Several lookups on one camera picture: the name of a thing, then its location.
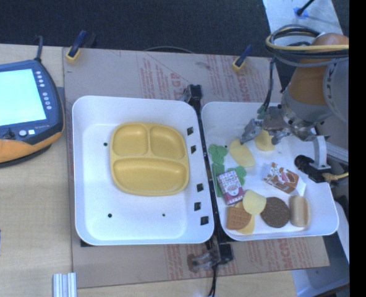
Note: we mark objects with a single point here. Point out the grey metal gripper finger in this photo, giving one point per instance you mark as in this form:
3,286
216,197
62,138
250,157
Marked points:
279,135
250,130

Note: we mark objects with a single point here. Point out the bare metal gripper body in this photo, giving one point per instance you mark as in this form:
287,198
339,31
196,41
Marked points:
277,119

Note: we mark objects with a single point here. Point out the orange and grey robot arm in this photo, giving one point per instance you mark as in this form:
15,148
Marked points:
309,82

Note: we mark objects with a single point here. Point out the yellow potato chip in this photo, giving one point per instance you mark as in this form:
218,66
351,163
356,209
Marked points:
243,155
249,227
254,201
263,142

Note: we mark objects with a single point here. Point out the green lettuce leaf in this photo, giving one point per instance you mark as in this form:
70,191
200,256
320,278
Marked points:
217,173
217,153

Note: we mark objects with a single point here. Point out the orange and white carton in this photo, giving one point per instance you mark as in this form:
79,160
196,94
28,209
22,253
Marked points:
280,178

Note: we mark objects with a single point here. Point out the thin black and white rod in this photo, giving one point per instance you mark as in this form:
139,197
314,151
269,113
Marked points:
207,166

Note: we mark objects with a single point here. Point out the pink and white carton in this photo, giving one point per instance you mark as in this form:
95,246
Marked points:
231,187

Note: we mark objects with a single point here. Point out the brown burger patty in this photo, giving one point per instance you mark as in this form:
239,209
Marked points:
275,212

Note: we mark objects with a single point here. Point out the pale bread bun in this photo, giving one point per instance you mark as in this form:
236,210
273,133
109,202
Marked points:
299,210

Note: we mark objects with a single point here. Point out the white plastic tray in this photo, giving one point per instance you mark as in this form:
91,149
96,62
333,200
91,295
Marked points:
319,203
133,221

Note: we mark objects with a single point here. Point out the orange waffle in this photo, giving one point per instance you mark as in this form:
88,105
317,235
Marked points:
238,218

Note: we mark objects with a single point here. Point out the yellow divided plate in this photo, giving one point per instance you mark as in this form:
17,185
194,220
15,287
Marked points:
149,175

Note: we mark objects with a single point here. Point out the brown cardboard board red print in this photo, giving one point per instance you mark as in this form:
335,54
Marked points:
124,73

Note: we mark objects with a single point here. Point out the black cylinder on white bracket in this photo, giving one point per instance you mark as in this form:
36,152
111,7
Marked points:
309,166

